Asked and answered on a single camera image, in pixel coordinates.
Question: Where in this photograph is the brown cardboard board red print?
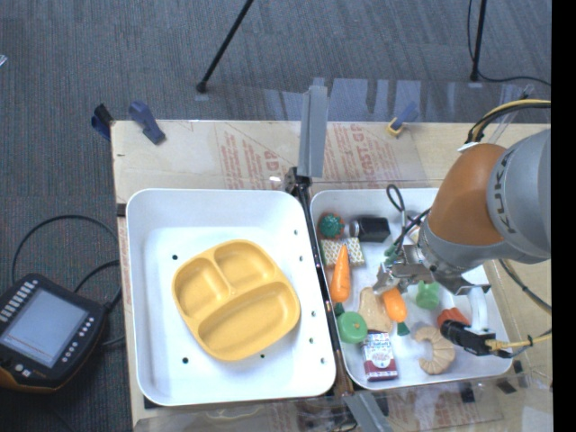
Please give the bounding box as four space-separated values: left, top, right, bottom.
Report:
110 119 552 432

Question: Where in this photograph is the green toy pepper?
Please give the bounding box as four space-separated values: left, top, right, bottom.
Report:
414 280 442 311

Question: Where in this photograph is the white plastic tray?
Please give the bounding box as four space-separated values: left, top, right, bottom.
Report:
309 187 515 392
125 187 338 408

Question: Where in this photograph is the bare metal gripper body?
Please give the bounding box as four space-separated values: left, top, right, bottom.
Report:
390 244 452 288

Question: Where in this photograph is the green doughnut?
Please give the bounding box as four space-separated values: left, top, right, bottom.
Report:
336 310 370 346

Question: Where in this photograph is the red and white carton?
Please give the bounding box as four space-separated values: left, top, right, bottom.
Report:
360 330 400 383

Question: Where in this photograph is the orange toy pepper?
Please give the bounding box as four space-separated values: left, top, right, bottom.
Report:
436 308 472 330

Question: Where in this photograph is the black bottle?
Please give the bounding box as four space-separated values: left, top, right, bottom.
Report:
349 214 392 244

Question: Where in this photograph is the short orange carrot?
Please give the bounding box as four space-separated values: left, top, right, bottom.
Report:
382 287 412 338

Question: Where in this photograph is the yellow divided plate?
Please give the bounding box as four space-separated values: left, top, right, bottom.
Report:
171 238 302 363

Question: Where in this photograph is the long orange carrot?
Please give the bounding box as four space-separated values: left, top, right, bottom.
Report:
328 243 353 318

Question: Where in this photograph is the beige croissant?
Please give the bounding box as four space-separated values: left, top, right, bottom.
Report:
413 326 457 376

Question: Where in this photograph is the beige bread slice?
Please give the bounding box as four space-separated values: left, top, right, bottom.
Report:
356 286 394 334

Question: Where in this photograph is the black cylinder on white bracket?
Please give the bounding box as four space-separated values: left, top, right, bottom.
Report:
439 283 499 358

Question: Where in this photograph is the yellow checkered biscuit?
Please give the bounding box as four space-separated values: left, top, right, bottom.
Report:
319 237 366 269

